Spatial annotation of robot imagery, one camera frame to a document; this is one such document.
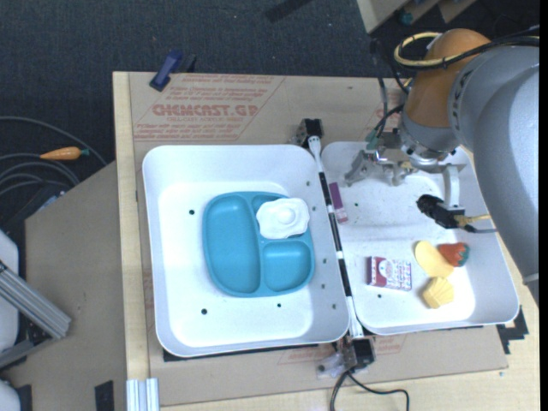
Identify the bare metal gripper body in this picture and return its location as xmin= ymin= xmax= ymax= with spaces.
xmin=366 ymin=130 xmax=450 ymax=175

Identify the purple and pink packet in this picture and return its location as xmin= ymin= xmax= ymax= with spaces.
xmin=328 ymin=181 xmax=350 ymax=226

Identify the thin black and white rod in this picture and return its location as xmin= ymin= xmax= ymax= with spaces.
xmin=307 ymin=135 xmax=365 ymax=340

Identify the yellow oval slice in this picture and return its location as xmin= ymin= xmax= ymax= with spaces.
xmin=413 ymin=240 xmax=456 ymax=279

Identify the white fried egg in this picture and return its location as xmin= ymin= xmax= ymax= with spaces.
xmin=255 ymin=197 xmax=311 ymax=240

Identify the red and white carton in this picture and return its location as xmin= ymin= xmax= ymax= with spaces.
xmin=365 ymin=255 xmax=414 ymax=292

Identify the red strawberry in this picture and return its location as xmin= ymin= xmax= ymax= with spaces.
xmin=437 ymin=241 xmax=471 ymax=269

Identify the brown cardboard board red print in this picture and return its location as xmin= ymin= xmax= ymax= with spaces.
xmin=127 ymin=72 xmax=511 ymax=407

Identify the yellow ridged chip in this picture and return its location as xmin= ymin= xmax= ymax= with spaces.
xmin=421 ymin=276 xmax=456 ymax=310

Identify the white plastic tray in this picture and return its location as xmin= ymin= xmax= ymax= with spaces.
xmin=141 ymin=143 xmax=352 ymax=359
xmin=320 ymin=140 xmax=521 ymax=337

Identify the blue divided plate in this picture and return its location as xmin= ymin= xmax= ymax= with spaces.
xmin=201 ymin=191 xmax=316 ymax=299

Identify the orange carrot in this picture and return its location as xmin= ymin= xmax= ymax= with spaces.
xmin=39 ymin=146 xmax=92 ymax=163

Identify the black cylinder on white bracket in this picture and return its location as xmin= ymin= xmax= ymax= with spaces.
xmin=415 ymin=163 xmax=468 ymax=230

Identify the black block with thin wires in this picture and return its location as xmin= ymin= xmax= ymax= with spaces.
xmin=318 ymin=337 xmax=378 ymax=378
xmin=290 ymin=117 xmax=325 ymax=147

